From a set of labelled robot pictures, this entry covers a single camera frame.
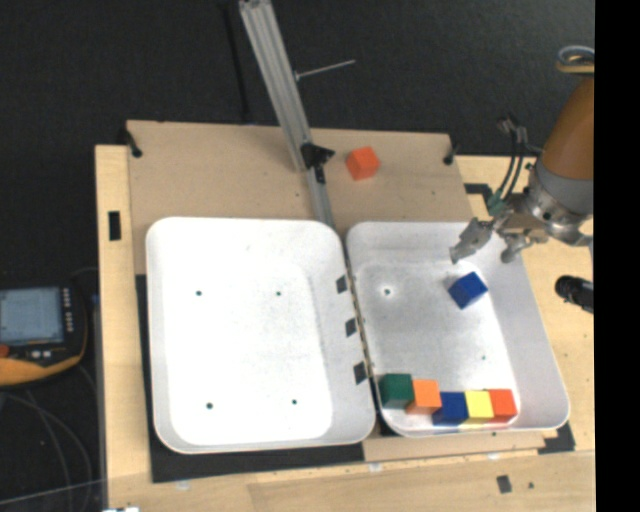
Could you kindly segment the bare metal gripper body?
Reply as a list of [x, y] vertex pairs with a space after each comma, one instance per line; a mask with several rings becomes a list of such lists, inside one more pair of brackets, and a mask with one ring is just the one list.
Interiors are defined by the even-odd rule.
[[526, 187], [506, 202], [494, 229], [508, 246], [542, 244], [550, 238], [568, 246], [588, 246], [591, 236], [581, 227], [589, 219], [570, 211], [544, 189]]

